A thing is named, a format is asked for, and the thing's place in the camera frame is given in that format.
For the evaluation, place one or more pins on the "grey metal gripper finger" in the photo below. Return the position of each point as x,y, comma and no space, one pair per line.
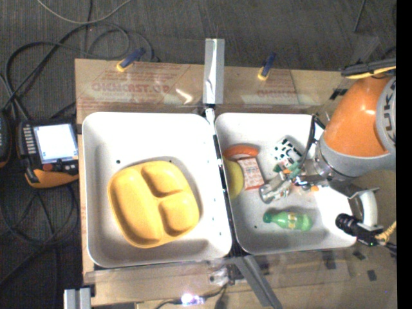
279,181
269,194

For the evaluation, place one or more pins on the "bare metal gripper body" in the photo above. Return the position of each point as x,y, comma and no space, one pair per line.
310,176

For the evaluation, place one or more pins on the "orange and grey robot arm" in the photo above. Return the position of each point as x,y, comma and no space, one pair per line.
354,124

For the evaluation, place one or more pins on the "red and white carton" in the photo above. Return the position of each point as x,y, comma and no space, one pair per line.
252,174

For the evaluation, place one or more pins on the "white packet with black print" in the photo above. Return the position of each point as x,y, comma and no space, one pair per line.
284,150

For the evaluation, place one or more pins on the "green plastic bottle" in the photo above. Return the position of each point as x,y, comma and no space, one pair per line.
289,221

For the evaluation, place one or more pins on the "orange and white round toy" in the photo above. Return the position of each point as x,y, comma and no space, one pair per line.
241,150

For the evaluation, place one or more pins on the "white plastic tray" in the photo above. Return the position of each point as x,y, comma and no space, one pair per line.
106,134
289,240

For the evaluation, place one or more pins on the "yellow divided plate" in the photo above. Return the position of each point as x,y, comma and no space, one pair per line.
151,201

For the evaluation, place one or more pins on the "brown cardboard board red print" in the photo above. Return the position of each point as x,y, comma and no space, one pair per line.
145,85

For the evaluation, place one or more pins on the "black cylinder on white bracket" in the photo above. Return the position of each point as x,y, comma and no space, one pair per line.
367,204

